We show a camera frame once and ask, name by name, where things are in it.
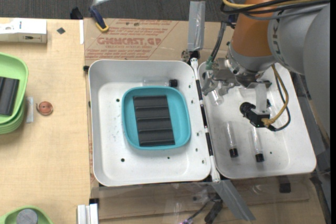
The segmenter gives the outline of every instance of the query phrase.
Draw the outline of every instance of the yellow cable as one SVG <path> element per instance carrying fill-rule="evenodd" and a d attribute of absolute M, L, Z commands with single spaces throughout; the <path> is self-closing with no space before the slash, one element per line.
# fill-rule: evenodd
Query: yellow cable
<path fill-rule="evenodd" d="M 273 4 L 269 5 L 267 7 L 277 7 L 277 6 L 283 6 L 283 5 L 289 5 L 289 4 L 298 4 L 298 3 L 304 3 L 304 2 L 314 2 L 317 0 L 291 0 L 287 2 L 282 2 L 278 4 Z M 246 7 L 251 7 L 254 6 L 255 4 L 236 4 L 236 3 L 231 3 L 228 0 L 223 0 L 224 4 L 231 7 L 231 8 L 246 8 Z"/>
<path fill-rule="evenodd" d="M 267 118 L 264 118 L 264 119 L 261 119 L 261 121 L 264 123 L 264 125 L 266 127 L 268 127 L 269 125 L 271 125 L 272 123 L 275 123 L 275 121 L 281 116 L 281 114 L 285 111 L 287 105 L 288 105 L 288 101 L 289 101 L 289 96 L 288 96 L 288 92 L 286 90 L 286 87 L 278 73 L 278 71 L 276 70 L 275 68 L 275 65 L 272 65 L 272 68 L 273 68 L 273 72 L 274 72 L 274 75 L 278 78 L 280 84 L 281 84 L 281 87 L 283 88 L 284 90 L 284 93 L 285 93 L 285 96 L 286 96 L 286 99 L 285 99 L 285 103 L 283 104 L 282 108 L 280 109 L 280 111 L 278 112 L 278 114 L 276 114 L 276 116 L 272 119 L 267 119 Z"/>

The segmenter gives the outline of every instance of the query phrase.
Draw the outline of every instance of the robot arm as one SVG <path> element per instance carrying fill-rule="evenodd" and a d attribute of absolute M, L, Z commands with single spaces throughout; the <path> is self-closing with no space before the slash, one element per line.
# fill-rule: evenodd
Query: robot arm
<path fill-rule="evenodd" d="M 255 87 L 264 71 L 278 62 L 305 76 L 330 135 L 330 0 L 246 0 L 245 4 L 223 0 L 221 10 L 238 17 L 227 57 L 212 65 L 212 79 L 232 82 L 234 78 L 235 85 Z M 240 110 L 246 116 L 251 108 Z"/>

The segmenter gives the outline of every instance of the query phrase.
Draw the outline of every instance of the white tray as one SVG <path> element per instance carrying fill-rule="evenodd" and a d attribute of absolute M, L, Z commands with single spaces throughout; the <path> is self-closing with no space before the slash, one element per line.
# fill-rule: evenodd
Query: white tray
<path fill-rule="evenodd" d="M 131 146 L 123 132 L 121 100 L 144 77 L 178 80 L 187 103 L 191 138 L 184 146 L 147 151 Z M 93 172 L 105 186 L 193 182 L 211 169 L 192 68 L 181 61 L 99 60 L 89 69 Z"/>
<path fill-rule="evenodd" d="M 315 169 L 316 157 L 290 74 L 287 69 L 279 64 L 276 64 L 276 68 L 289 93 L 288 108 L 291 114 L 291 123 L 278 132 L 272 132 L 266 128 L 257 128 L 264 148 L 265 161 L 262 163 L 256 162 L 250 145 L 248 130 L 252 125 L 239 110 L 243 102 L 256 103 L 255 90 L 234 87 L 228 91 L 227 95 L 224 95 L 224 102 L 219 106 L 213 106 L 208 95 L 204 97 L 217 169 L 227 178 L 301 174 L 309 173 Z M 202 79 L 204 71 L 205 64 L 203 63 L 198 70 L 201 84 L 204 84 Z M 277 89 L 273 70 L 271 68 L 266 70 L 262 79 L 272 82 L 270 88 L 267 89 L 267 98 L 275 106 L 274 111 L 277 113 L 283 106 L 283 102 Z M 221 133 L 221 126 L 225 121 L 232 121 L 234 124 L 233 128 L 239 153 L 237 158 L 230 157 L 226 139 Z M 287 113 L 285 111 L 274 123 L 274 126 L 280 127 L 286 121 Z"/>

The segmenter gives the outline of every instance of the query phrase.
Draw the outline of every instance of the wooden surface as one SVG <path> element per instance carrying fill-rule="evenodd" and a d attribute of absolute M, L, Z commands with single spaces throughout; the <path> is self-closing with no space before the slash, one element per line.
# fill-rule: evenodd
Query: wooden surface
<path fill-rule="evenodd" d="M 56 30 L 63 27 L 60 35 Z M 48 43 L 0 43 L 26 62 L 26 96 L 49 101 L 49 116 L 0 135 L 0 216 L 34 205 L 55 223 L 76 223 L 76 208 L 90 196 L 86 81 L 77 20 L 48 20 Z"/>
<path fill-rule="evenodd" d="M 218 25 L 213 26 L 215 34 Z M 56 31 L 60 27 L 66 31 L 62 35 Z M 42 116 L 35 110 L 33 123 L 24 122 L 15 132 L 0 135 L 0 216 L 20 206 L 34 205 L 44 210 L 55 224 L 76 223 L 77 205 L 87 205 L 90 189 L 96 187 L 90 185 L 86 75 L 82 70 L 84 47 L 79 42 L 79 22 L 48 20 L 48 44 L 2 43 L 0 51 L 20 57 L 28 65 L 26 96 L 32 96 L 34 103 L 49 101 L 54 106 L 50 116 Z M 97 183 L 92 175 L 91 180 Z M 234 182 L 257 219 L 253 223 L 325 223 L 316 190 L 308 177 L 292 184 L 291 199 L 279 196 L 278 185 L 272 180 L 267 191 L 259 194 L 251 191 L 258 186 L 256 182 Z M 258 201 L 256 195 L 263 196 L 264 203 Z M 113 207 L 102 203 L 99 214 L 102 217 L 121 214 L 119 207 L 141 215 L 139 210 L 142 209 L 135 199 L 129 195 L 119 198 L 112 197 Z M 160 198 L 165 208 L 175 202 L 174 197 L 162 195 Z M 204 223 L 210 206 L 194 223 Z M 101 220 L 101 223 L 175 224 L 197 208 L 194 205 L 184 212 L 177 208 L 170 214 L 117 217 Z M 224 208 L 214 223 L 246 222 L 235 220 Z"/>

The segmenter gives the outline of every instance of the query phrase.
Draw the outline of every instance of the brown round knob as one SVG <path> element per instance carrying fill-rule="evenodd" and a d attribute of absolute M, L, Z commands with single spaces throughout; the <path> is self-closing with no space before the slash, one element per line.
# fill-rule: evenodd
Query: brown round knob
<path fill-rule="evenodd" d="M 47 101 L 44 101 L 44 102 L 41 102 L 38 107 L 37 107 L 37 111 L 39 113 L 41 113 L 42 115 L 44 116 L 47 116 L 47 115 L 50 115 L 52 114 L 52 111 L 53 111 L 53 105 L 50 104 L 49 102 Z"/>

